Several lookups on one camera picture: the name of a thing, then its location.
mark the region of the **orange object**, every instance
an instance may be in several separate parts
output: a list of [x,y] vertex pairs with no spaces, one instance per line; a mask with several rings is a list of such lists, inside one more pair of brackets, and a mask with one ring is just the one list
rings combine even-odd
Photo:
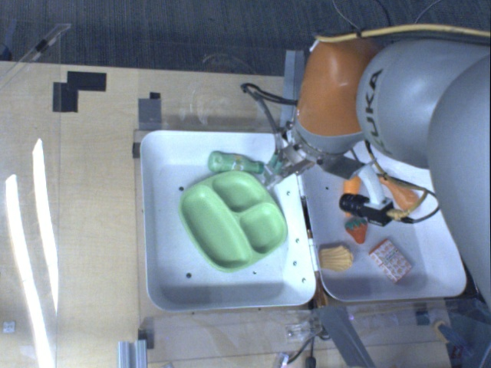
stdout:
[[[358,194],[360,192],[361,179],[358,176],[353,177],[353,179],[343,181],[343,193],[350,193],[353,195]],[[344,215],[347,217],[351,217],[349,212],[346,212]]]
[[394,197],[394,201],[403,210],[408,210],[420,198],[412,189],[398,186],[397,184],[384,179],[382,176],[379,177],[379,180],[389,188],[390,193]]
[[322,136],[360,132],[358,82],[379,50],[368,39],[318,43],[308,58],[298,99],[297,119],[302,127]]
[[348,232],[351,237],[358,244],[363,244],[367,235],[368,223],[365,218],[352,218],[344,224],[346,232]]

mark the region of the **green divided plate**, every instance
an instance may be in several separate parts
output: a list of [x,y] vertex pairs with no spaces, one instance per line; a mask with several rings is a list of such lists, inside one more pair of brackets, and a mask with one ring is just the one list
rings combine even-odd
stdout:
[[247,172],[220,173],[187,189],[179,215],[201,254],[221,271],[252,265],[287,235],[282,211]]

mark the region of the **cracker box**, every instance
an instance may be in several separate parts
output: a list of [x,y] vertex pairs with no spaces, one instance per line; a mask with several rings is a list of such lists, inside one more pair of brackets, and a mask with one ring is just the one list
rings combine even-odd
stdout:
[[370,257],[394,283],[411,270],[409,261],[388,238],[370,251]]

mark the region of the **green plastic bottle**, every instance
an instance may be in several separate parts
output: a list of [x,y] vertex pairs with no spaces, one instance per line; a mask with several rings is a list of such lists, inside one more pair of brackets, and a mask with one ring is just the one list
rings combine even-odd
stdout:
[[243,172],[261,174],[264,171],[264,163],[260,161],[252,161],[246,156],[241,156],[240,154],[213,151],[208,157],[208,169],[212,172],[241,170]]

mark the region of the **gray carpet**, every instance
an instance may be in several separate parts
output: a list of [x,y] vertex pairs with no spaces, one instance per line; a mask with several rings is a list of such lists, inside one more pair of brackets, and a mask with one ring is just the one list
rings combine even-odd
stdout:
[[[434,0],[381,0],[394,24],[411,23]],[[373,0],[337,0],[362,28],[386,25]],[[68,64],[282,74],[285,50],[312,35],[349,31],[331,0],[0,0],[19,58],[50,28],[71,23],[61,46]],[[445,0],[421,22],[489,30],[491,0]]]

